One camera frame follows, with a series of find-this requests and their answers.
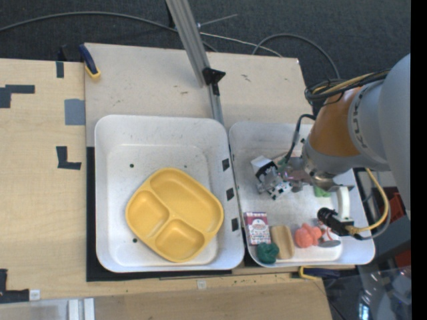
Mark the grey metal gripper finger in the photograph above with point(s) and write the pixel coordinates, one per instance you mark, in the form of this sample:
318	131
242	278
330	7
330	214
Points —
264	184
276	173

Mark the green broccoli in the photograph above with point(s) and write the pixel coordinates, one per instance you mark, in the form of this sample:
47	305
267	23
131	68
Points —
267	253

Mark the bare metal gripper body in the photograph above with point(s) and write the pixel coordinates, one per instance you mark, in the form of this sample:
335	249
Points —
298	175

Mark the black cylinder on white bracket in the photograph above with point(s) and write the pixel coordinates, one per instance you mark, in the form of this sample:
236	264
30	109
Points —
342	223

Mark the pink and white carton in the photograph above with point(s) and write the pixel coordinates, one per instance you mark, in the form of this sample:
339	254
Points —
257	228

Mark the light green toy food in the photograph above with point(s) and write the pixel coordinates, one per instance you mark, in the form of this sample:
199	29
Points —
322	192

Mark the orange toy fruit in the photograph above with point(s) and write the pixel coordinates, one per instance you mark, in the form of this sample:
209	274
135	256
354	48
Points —
307	236

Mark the tan bread bun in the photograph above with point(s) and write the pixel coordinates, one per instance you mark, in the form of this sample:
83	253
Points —
283	242

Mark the yellow divided plate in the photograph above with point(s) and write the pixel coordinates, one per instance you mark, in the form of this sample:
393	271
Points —
173	212

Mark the white plastic tray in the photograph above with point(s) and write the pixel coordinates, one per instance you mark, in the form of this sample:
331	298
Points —
300	208
113	212

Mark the black and white milk carton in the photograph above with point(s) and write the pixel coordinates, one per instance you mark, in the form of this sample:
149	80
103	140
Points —
261	164

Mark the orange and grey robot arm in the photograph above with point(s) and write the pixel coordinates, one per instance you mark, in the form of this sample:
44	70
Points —
367	125

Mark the pale wood board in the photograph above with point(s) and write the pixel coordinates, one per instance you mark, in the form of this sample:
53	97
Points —
150	85

